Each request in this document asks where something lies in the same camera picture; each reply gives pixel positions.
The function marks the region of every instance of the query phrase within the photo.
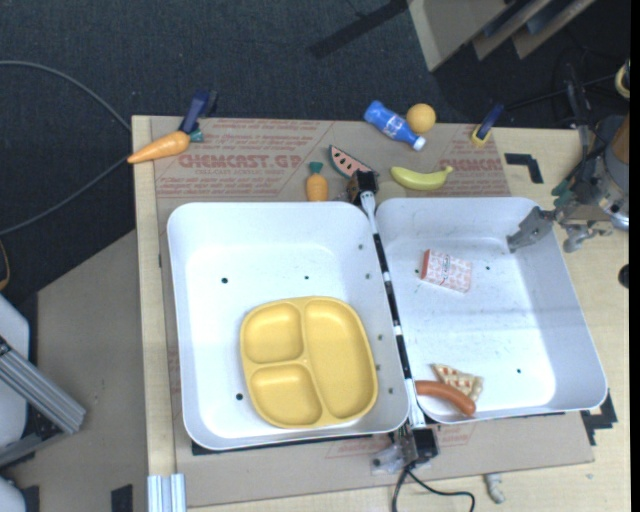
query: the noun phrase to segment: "white tray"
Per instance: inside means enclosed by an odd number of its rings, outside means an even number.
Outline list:
[[[597,407],[607,383],[553,233],[510,253],[506,237],[536,204],[528,199],[390,199],[378,228],[396,292],[414,379],[431,365],[481,376],[473,419]],[[420,280],[434,249],[470,261],[466,293]],[[441,423],[468,421],[449,404],[419,397]]]
[[[367,219],[346,203],[191,203],[167,233],[185,427],[211,450],[389,432],[408,414],[400,358]],[[360,316],[380,392],[357,420],[282,429],[253,408],[240,357],[245,315],[266,302],[328,296]]]
[[[467,418],[419,397],[432,419],[458,423],[597,407],[606,379],[555,236],[510,253],[507,235],[535,204],[522,198],[390,199],[377,210],[415,379],[433,363],[484,379]],[[229,450],[391,432],[404,385],[384,282],[365,214],[327,203],[190,203],[169,218],[183,415],[191,438]],[[463,294],[420,280],[426,249],[472,263]],[[260,418],[239,352],[246,313],[266,302],[329,296],[360,315],[380,393],[358,420],[282,429]]]

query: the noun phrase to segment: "black tape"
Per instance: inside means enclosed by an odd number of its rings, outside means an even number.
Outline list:
[[[529,168],[529,176],[534,183],[544,183],[538,161],[531,155],[521,153],[505,153],[504,158],[509,165],[526,165]]]
[[[111,491],[111,512],[133,512],[133,485]]]
[[[589,443],[591,446],[596,446],[596,429],[613,428],[613,424],[618,422],[618,416],[613,408],[613,402],[611,401],[611,395],[607,393],[607,398],[600,406],[600,414],[592,414],[589,411],[582,411],[582,421],[584,422],[584,428],[587,431],[589,437]]]
[[[338,51],[351,41],[382,25],[409,8],[407,0],[389,0],[389,3],[370,14],[360,15],[360,19],[338,30],[335,34],[312,44],[307,49],[317,59],[322,59]]]

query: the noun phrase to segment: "toy watermelon slice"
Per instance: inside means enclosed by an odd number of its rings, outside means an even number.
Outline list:
[[[352,157],[333,144],[329,146],[329,157],[333,168],[345,178],[351,178],[351,175],[356,171],[373,172],[371,167],[363,164],[360,160]]]

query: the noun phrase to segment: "cardboard sheet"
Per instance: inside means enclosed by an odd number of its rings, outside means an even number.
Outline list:
[[[152,118],[152,139],[175,130],[179,122]],[[191,201],[304,201],[312,161],[325,163],[322,173],[330,197],[344,199],[347,180],[329,164],[330,145],[372,167],[380,184],[392,181],[392,166],[420,172],[454,168],[441,189],[406,191],[409,197],[508,196],[493,140],[479,149],[469,142],[474,126],[437,124],[428,132],[425,148],[416,152],[360,121],[212,118],[202,120],[200,128],[204,142],[154,162],[176,459],[189,482],[188,505],[393,485],[397,475],[371,467],[372,456],[389,444],[386,435],[218,453],[194,447],[182,420],[167,219],[177,206]],[[579,413],[433,428],[441,453],[421,468],[426,480],[593,460]]]

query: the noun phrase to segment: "toy banana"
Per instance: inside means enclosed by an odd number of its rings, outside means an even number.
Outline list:
[[[421,173],[405,169],[404,167],[392,167],[391,176],[400,185],[412,190],[436,190],[444,185],[447,176],[453,171],[453,167],[446,166],[436,172]]]

